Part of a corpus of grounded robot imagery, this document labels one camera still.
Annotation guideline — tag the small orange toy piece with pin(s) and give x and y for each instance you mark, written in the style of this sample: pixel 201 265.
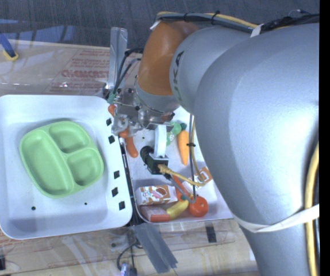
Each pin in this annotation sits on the small orange toy piece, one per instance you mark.
pixel 111 109

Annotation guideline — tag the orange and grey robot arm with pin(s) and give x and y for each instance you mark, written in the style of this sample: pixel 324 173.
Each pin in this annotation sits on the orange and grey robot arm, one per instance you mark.
pixel 248 119

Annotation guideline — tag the thin black rod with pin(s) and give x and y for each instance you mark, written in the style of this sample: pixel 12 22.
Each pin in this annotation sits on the thin black rod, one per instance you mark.
pixel 127 177

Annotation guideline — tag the orange sausage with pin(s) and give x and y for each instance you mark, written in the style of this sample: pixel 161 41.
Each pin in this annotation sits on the orange sausage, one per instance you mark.
pixel 131 148

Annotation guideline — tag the yellow banana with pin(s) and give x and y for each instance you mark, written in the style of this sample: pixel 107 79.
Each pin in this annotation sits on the yellow banana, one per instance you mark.
pixel 178 208

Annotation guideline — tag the thin orange carrot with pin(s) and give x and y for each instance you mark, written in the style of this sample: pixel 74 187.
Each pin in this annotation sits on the thin orange carrot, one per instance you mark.
pixel 179 187

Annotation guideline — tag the orange and white carton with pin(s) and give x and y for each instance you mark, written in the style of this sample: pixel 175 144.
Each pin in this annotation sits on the orange and white carton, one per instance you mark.
pixel 205 176

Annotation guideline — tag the green divided plate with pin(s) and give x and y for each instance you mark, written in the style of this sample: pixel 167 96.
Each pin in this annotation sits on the green divided plate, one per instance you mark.
pixel 58 165

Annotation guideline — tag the black cylinder on white bracket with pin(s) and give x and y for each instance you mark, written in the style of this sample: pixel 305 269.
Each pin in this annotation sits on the black cylinder on white bracket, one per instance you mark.
pixel 157 160

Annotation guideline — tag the orange toy fruit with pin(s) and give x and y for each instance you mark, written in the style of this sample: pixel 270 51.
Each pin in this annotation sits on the orange toy fruit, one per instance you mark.
pixel 199 207

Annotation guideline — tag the green toy vegetable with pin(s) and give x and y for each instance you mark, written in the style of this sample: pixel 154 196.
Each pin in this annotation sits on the green toy vegetable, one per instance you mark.
pixel 175 129

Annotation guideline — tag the brown cardboard board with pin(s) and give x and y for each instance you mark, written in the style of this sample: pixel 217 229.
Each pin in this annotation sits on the brown cardboard board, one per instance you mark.
pixel 53 65

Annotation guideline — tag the white carton with cartoon print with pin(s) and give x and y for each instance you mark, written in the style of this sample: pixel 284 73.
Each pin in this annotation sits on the white carton with cartoon print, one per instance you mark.
pixel 153 195

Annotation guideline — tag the white plastic tray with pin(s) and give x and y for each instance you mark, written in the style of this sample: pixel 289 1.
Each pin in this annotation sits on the white plastic tray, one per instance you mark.
pixel 165 180
pixel 15 168

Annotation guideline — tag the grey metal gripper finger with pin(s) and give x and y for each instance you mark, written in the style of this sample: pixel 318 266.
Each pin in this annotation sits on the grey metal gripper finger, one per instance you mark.
pixel 116 128
pixel 134 127

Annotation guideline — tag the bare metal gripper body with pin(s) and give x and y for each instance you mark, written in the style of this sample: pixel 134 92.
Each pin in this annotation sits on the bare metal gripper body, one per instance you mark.
pixel 130 108

